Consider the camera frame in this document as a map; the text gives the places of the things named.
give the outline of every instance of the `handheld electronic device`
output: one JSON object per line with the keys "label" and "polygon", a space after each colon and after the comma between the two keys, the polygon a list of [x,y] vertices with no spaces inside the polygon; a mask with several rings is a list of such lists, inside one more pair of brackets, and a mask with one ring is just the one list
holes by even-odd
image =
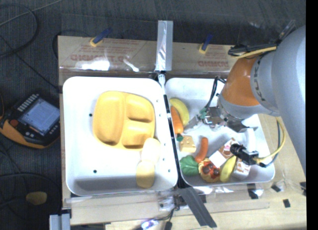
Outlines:
{"label": "handheld electronic device", "polygon": [[0,96],[0,133],[21,145],[46,148],[60,137],[60,110],[38,93],[5,110]]}

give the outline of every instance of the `device button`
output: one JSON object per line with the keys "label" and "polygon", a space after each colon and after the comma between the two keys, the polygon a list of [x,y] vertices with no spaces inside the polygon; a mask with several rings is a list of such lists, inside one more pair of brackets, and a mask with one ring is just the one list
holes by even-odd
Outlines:
{"label": "device button", "polygon": [[19,122],[17,120],[10,120],[10,124],[11,126],[13,126],[14,128],[19,124]]}

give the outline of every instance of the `orange carrot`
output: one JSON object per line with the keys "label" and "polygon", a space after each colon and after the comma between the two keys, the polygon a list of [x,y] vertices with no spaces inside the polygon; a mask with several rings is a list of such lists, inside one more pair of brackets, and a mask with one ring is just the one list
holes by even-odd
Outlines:
{"label": "orange carrot", "polygon": [[209,140],[206,137],[203,137],[201,139],[201,147],[200,147],[200,151],[197,154],[197,156],[195,156],[194,160],[197,163],[200,163],[202,160],[204,160],[205,156],[208,153],[208,148],[209,148]]}
{"label": "orange carrot", "polygon": [[171,106],[171,118],[173,130],[177,134],[177,140],[182,141],[183,136],[181,135],[181,133],[183,132],[183,124],[179,116],[179,113],[174,106]]}

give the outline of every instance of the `blue clamp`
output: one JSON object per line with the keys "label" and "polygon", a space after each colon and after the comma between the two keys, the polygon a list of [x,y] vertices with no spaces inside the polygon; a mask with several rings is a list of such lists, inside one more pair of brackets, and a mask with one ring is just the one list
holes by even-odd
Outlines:
{"label": "blue clamp", "polygon": [[206,53],[207,49],[208,49],[208,45],[212,39],[213,35],[212,34],[208,34],[205,41],[200,45],[199,48],[199,52],[200,53]]}
{"label": "blue clamp", "polygon": [[90,45],[96,47],[103,40],[103,38],[107,37],[112,31],[112,28],[103,30],[99,35],[90,40]]}

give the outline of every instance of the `yellow plate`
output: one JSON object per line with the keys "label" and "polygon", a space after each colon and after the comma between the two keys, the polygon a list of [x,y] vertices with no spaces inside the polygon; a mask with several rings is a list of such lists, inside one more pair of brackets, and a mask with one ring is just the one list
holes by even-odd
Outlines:
{"label": "yellow plate", "polygon": [[93,114],[93,134],[103,144],[141,150],[155,133],[155,110],[144,97],[121,91],[99,96]]}

